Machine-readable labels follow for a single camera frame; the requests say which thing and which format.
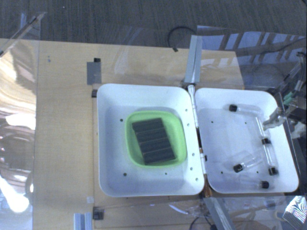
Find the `green bowl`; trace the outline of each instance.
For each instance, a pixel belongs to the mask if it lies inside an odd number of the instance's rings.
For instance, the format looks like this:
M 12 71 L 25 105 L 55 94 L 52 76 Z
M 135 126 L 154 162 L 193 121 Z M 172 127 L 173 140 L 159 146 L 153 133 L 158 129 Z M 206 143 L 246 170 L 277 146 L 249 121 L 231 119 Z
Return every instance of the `green bowl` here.
M 175 159 L 146 165 L 135 132 L 132 129 L 132 123 L 154 118 L 162 119 Z M 129 157 L 138 166 L 144 168 L 170 167 L 181 164 L 187 157 L 187 145 L 181 121 L 170 112 L 139 111 L 130 114 L 125 122 L 125 135 Z

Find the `black cap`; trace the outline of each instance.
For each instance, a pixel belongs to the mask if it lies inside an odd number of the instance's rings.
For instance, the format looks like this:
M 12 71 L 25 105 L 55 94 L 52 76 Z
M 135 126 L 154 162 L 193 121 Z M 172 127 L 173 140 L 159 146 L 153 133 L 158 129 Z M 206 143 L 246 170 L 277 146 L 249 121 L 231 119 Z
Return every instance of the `black cap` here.
M 263 139 L 261 140 L 261 142 L 262 142 L 263 145 L 264 145 L 264 144 L 270 144 L 270 143 L 271 143 L 271 141 L 269 140 L 269 138 L 263 138 Z
M 278 174 L 278 170 L 275 167 L 270 167 L 269 168 L 269 174 L 270 175 L 276 175 L 276 174 Z
M 241 164 L 237 164 L 237 165 L 234 166 L 234 171 L 235 171 L 236 173 L 238 173 L 238 172 L 240 172 L 240 171 L 242 171 L 242 170 L 243 170 L 243 167 L 242 167 Z
M 230 110 L 231 112 L 236 112 L 237 109 L 238 109 L 238 107 L 237 107 L 236 105 L 230 105 L 230 106 L 229 106 L 229 110 Z
M 261 181 L 261 188 L 263 188 L 263 189 L 268 189 L 269 188 L 269 186 L 270 186 L 270 183 L 269 182 L 267 182 L 267 181 Z

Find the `green plastic container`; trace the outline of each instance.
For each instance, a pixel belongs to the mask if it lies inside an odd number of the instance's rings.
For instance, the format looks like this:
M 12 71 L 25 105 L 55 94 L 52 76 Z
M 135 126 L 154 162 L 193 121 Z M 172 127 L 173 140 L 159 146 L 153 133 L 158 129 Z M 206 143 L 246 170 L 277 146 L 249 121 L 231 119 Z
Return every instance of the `green plastic container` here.
M 154 164 L 145 165 L 140 146 L 138 144 L 132 123 L 154 118 L 161 118 L 173 149 L 175 159 Z M 125 122 L 125 135 L 128 154 L 131 161 L 144 168 L 165 168 L 181 164 L 187 157 L 186 139 L 183 127 L 178 117 L 170 112 L 163 111 L 139 111 L 130 114 Z

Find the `gray carpet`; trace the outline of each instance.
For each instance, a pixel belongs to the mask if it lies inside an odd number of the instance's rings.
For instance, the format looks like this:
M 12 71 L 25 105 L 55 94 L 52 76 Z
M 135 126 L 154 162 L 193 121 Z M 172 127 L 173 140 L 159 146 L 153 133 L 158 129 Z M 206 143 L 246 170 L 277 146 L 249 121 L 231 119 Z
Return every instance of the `gray carpet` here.
M 167 46 L 168 32 L 179 25 L 306 35 L 301 0 L 0 0 L 0 37 L 11 37 L 21 13 L 33 12 L 47 12 L 41 39 L 50 41 Z M 172 40 L 189 46 L 189 33 Z

